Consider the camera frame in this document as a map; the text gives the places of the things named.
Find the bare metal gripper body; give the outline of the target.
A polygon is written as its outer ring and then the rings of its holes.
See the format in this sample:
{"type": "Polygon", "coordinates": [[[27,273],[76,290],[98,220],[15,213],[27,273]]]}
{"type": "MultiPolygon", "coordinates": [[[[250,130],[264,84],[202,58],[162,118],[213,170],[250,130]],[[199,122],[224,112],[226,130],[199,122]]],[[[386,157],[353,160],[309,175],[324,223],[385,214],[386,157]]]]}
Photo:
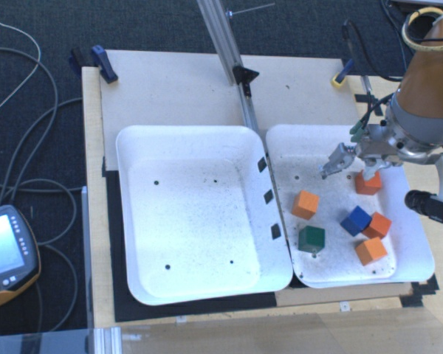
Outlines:
{"type": "Polygon", "coordinates": [[[367,166],[379,164],[399,165],[434,164],[443,149],[442,139],[420,139],[392,121],[367,124],[354,133],[355,153],[367,166]]]}

